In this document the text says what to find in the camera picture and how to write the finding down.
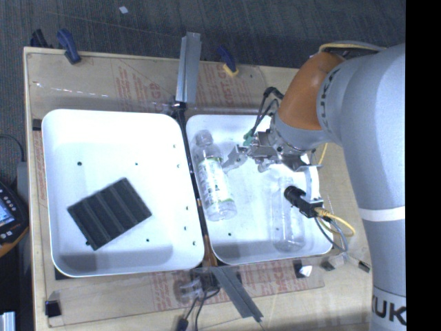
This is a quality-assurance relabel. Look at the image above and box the black block with thin wires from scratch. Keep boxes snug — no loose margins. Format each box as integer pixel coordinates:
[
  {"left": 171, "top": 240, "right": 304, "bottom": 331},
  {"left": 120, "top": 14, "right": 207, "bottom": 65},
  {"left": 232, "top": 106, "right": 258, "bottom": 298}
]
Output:
[{"left": 190, "top": 267, "right": 222, "bottom": 292}]

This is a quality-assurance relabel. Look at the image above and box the clear plastic bottle without label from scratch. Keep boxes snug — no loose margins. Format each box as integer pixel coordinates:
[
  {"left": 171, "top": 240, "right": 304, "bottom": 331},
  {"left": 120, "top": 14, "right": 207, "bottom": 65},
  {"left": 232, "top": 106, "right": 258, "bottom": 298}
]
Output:
[{"left": 270, "top": 175, "right": 307, "bottom": 253}]

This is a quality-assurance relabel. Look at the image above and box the clear plastic bottle green label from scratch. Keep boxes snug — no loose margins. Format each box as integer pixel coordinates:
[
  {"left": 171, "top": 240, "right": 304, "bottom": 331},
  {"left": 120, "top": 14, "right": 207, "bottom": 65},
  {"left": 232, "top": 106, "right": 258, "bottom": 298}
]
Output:
[{"left": 189, "top": 129, "right": 238, "bottom": 222}]

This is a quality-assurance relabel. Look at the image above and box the white plastic tray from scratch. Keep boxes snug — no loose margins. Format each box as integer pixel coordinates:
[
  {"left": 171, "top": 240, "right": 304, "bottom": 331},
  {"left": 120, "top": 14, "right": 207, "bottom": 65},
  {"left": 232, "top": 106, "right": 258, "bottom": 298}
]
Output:
[
  {"left": 185, "top": 114, "right": 334, "bottom": 266},
  {"left": 41, "top": 108, "right": 205, "bottom": 279}
]

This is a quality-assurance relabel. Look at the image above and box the black ribbed rectangular panel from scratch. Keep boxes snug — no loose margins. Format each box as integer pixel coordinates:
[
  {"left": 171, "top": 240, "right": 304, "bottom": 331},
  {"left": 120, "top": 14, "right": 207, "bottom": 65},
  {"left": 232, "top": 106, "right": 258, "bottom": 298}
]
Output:
[{"left": 66, "top": 177, "right": 153, "bottom": 252}]

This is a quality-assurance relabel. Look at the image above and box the black cylinder on white bracket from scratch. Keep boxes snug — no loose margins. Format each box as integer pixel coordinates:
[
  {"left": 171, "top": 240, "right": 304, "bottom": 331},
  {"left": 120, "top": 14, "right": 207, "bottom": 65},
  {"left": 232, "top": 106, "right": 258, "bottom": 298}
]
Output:
[{"left": 283, "top": 165, "right": 325, "bottom": 219}]

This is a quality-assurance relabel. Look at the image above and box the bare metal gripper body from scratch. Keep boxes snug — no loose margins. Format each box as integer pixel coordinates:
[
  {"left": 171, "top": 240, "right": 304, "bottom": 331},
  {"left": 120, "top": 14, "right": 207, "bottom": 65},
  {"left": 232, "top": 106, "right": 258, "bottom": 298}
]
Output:
[{"left": 246, "top": 130, "right": 314, "bottom": 163}]

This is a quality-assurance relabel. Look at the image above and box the brown cardboard board red print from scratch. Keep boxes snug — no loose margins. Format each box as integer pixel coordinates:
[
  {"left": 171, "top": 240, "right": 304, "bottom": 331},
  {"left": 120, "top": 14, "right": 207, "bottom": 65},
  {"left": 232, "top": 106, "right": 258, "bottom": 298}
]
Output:
[{"left": 26, "top": 52, "right": 327, "bottom": 328}]

